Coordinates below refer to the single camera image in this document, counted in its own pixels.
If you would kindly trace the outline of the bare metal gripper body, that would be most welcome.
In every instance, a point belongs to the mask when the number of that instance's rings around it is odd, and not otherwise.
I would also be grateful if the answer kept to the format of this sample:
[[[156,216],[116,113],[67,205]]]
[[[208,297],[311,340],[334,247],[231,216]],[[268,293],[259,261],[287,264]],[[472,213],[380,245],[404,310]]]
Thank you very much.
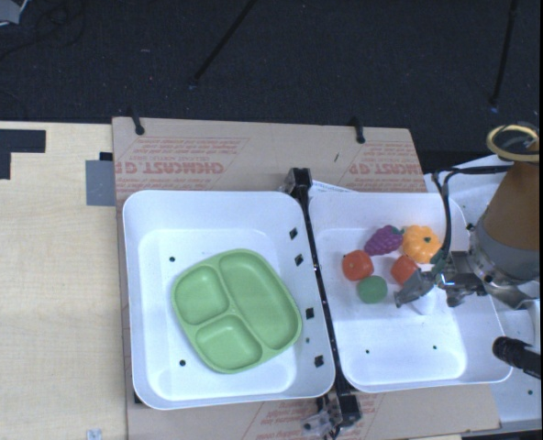
[[[451,251],[449,274],[472,273],[483,283],[485,295],[512,309],[521,309],[540,299],[540,285],[536,279],[524,279],[510,275],[497,267],[480,247],[467,251]]]

